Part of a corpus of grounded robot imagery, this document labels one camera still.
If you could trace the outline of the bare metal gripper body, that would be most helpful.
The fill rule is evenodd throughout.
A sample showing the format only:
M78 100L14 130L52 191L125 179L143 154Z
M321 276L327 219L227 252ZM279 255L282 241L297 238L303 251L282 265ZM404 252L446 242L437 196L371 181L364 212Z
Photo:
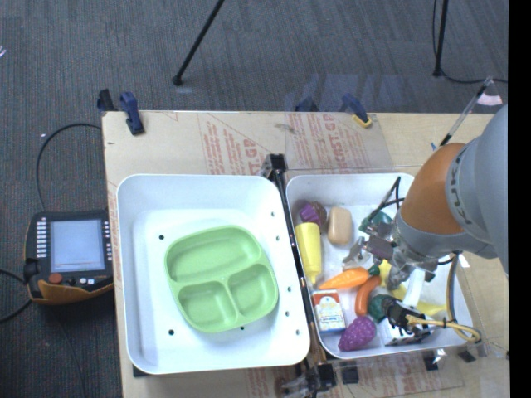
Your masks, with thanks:
M416 269L420 270L427 282L431 282L435 277L438 266L437 259L419 254L406 243L395 243L372 235L368 239L366 249L377 260L386 260L390 265L395 265L398 268L403 265L410 265L412 274Z

